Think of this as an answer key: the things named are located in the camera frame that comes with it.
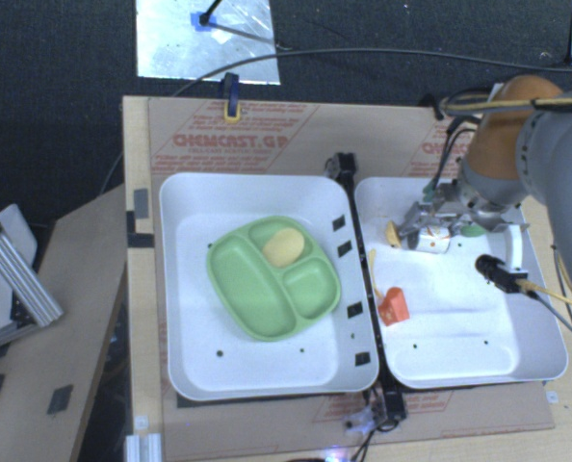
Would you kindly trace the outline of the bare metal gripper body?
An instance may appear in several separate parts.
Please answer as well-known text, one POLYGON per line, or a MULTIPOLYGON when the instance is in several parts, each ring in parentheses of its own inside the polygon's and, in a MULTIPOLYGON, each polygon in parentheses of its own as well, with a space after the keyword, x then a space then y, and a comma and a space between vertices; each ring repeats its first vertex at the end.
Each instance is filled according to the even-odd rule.
POLYGON ((433 217, 448 225, 456 219, 465 219, 468 226, 476 225, 490 233, 504 232, 510 226, 516 226, 520 231, 530 227, 526 222, 509 218, 509 206, 487 200, 460 180, 439 183, 434 189, 428 189, 428 202, 432 204, 433 217))

